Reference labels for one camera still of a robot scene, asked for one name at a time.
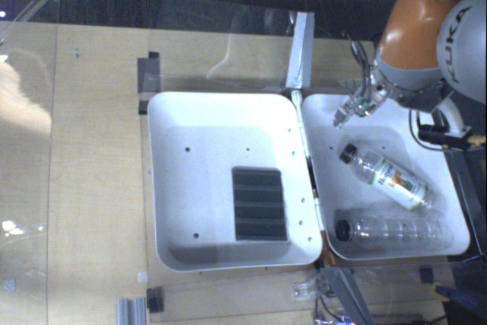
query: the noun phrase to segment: bottle cap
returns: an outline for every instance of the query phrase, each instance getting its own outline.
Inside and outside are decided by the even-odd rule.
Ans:
[[[340,155],[340,160],[348,164],[353,160],[355,153],[357,153],[357,147],[353,144],[347,144]]]
[[[346,219],[340,219],[335,224],[335,235],[339,241],[349,241],[352,233],[352,226]]]

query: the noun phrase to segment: plastic bottle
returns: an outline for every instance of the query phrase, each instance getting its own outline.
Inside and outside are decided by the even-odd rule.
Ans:
[[[340,219],[335,223],[336,238],[364,247],[422,247],[441,242],[440,224],[426,218],[364,216]]]
[[[422,215],[432,209],[436,195],[428,185],[378,153],[359,151],[355,145],[348,144],[343,149],[340,160],[350,164],[361,181],[388,195],[404,209],[418,210]]]

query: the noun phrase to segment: glass panel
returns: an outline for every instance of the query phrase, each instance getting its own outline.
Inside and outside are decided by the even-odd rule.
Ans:
[[[49,161],[58,9],[59,0],[0,0],[2,323],[47,322]]]

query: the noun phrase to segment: empty plastic bottle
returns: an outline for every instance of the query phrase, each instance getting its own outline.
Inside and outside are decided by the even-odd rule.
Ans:
[[[335,223],[336,238],[364,247],[422,247],[441,241],[440,224],[420,217],[394,218],[364,216],[340,219]]]
[[[352,166],[358,179],[388,195],[403,208],[419,210],[423,215],[432,209],[436,194],[428,185],[378,153],[359,151],[355,145],[348,144],[340,160]]]

